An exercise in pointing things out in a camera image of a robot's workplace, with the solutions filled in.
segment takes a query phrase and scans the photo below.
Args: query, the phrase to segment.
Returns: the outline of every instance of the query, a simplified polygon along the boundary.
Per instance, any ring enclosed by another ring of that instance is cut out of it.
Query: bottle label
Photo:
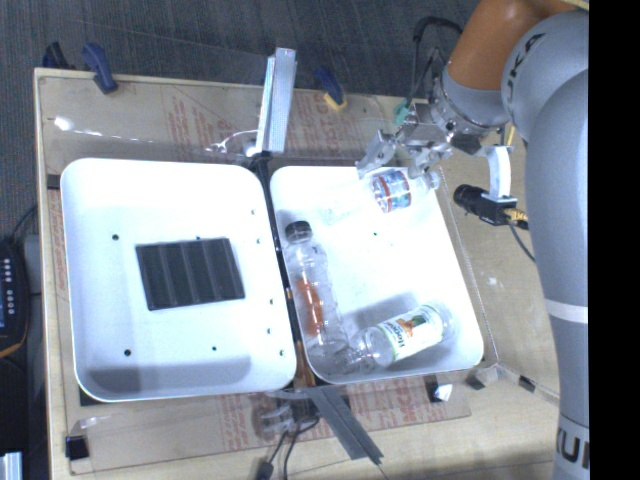
[[[414,309],[378,324],[393,345],[393,359],[399,361],[442,341],[443,323],[432,311]]]
[[[371,180],[376,201],[385,213],[411,205],[409,180],[402,171],[379,174]]]

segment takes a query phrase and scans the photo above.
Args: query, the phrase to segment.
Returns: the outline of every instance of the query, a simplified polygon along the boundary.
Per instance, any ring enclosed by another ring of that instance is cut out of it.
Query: metal bracket
[[[0,457],[0,480],[22,480],[21,452],[10,452]]]
[[[351,460],[368,457],[380,465],[382,452],[340,397],[334,386],[307,388],[304,392],[316,405]]]
[[[378,130],[365,151],[364,158],[356,162],[358,177],[362,179],[370,171],[382,167],[396,152],[397,136]]]
[[[297,65],[296,51],[289,48],[276,48],[275,54],[267,59],[258,136],[252,154],[284,151]]]
[[[485,146],[476,156],[484,156],[489,162],[489,193],[483,197],[492,201],[511,198],[511,162],[513,146]]]

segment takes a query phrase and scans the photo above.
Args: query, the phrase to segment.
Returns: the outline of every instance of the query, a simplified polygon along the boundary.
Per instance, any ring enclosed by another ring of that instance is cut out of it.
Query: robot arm
[[[395,135],[379,133],[356,163],[363,176],[401,147],[413,160],[409,174],[417,177],[457,149],[486,156],[492,178],[502,176],[504,181],[510,176],[504,155],[483,147],[481,140],[511,121],[527,143],[528,228],[560,375],[554,480],[590,478],[589,15],[588,3],[583,4],[584,0],[481,0],[428,102],[414,105]],[[505,190],[508,186],[480,194],[488,200],[482,200],[485,207],[498,216],[513,206]],[[466,194],[457,196],[460,204]]]

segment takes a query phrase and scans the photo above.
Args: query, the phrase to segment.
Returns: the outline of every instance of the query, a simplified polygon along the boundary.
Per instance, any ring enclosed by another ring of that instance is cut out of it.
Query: black grate
[[[228,238],[138,245],[136,252],[151,311],[245,296]]]

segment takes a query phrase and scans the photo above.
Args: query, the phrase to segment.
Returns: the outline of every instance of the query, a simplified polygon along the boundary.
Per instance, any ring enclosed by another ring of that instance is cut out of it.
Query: clear plastic bottle
[[[405,169],[383,171],[371,177],[373,197],[384,213],[411,206],[414,198],[425,196],[440,186],[437,173],[428,171],[411,179]]]
[[[443,304],[423,304],[354,334],[349,346],[336,354],[336,371],[350,374],[384,369],[454,334],[454,319]]]
[[[285,264],[309,358],[331,358],[344,349],[348,336],[342,325],[329,276],[327,254],[313,239],[307,221],[285,228],[289,242]]]
[[[406,168],[389,168],[345,184],[325,200],[320,214],[325,224],[332,225],[355,214],[376,212],[377,208],[389,213],[411,206],[439,186],[440,177],[433,171],[412,179]]]

